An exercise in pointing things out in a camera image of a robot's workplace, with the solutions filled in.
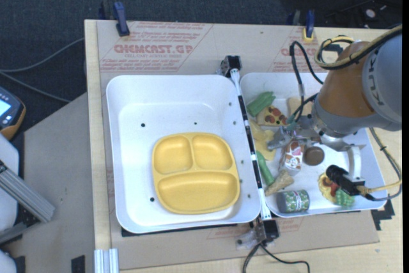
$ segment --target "wooden table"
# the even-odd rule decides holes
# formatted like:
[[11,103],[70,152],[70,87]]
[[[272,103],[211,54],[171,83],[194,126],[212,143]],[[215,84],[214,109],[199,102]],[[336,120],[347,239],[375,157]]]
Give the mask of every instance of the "wooden table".
[[[105,169],[104,128],[102,118],[102,97],[100,84],[100,70],[98,57],[98,31],[97,20],[85,21],[86,37],[86,64],[88,76],[88,103],[89,103],[89,133],[91,141],[91,166],[93,188],[93,211],[95,229],[95,249],[107,250],[112,247],[109,222],[109,204],[107,190],[107,172]],[[231,31],[231,25],[212,25],[213,34]],[[290,26],[239,26],[239,29],[255,30],[257,34],[266,33],[266,40],[284,45],[283,35],[288,36],[294,32]],[[340,34],[348,34],[355,39],[372,40],[383,31],[368,29],[332,29],[318,28],[314,34],[318,42]],[[249,39],[254,47],[255,56],[258,53],[254,38]],[[402,163],[402,135],[401,132],[378,132],[383,143],[388,146],[389,152],[395,156],[399,165]],[[396,176],[385,156],[380,153],[377,145],[373,143],[374,152],[378,159],[386,183],[396,181]],[[285,253],[279,257],[283,260],[305,260],[311,266],[311,272],[402,272],[403,271],[403,225],[402,225],[402,195],[392,200],[395,216],[391,220],[382,221],[382,230],[378,232],[380,242],[352,247],[337,247],[332,249],[317,249]],[[244,258],[228,260],[204,261],[199,263],[181,263],[162,267],[126,270],[133,272],[241,272]],[[255,256],[249,266],[248,272],[306,272],[302,265],[285,265],[277,263],[269,256]]]

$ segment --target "device screen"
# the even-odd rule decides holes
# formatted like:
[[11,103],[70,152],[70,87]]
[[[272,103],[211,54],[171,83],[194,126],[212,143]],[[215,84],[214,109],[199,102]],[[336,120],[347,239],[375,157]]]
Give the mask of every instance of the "device screen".
[[10,107],[10,104],[7,104],[0,99],[0,116],[3,115]]

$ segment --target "green can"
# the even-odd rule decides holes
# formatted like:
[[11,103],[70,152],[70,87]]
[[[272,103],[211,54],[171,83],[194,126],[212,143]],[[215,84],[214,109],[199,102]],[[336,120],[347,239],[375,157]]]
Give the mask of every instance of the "green can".
[[309,208],[309,196],[305,190],[277,193],[277,207],[281,213],[305,212]]

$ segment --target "brown round object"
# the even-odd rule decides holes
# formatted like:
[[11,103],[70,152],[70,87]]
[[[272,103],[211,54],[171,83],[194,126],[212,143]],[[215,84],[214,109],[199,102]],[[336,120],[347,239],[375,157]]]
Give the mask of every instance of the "brown round object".
[[307,165],[315,166],[324,161],[324,151],[320,147],[308,147],[304,152],[303,162]]

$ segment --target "pizza slice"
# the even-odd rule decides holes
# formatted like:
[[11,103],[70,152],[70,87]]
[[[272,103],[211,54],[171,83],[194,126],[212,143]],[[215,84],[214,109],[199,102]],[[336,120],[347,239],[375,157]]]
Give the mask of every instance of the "pizza slice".
[[256,119],[257,124],[261,126],[280,127],[287,125],[287,117],[273,105],[264,108]]

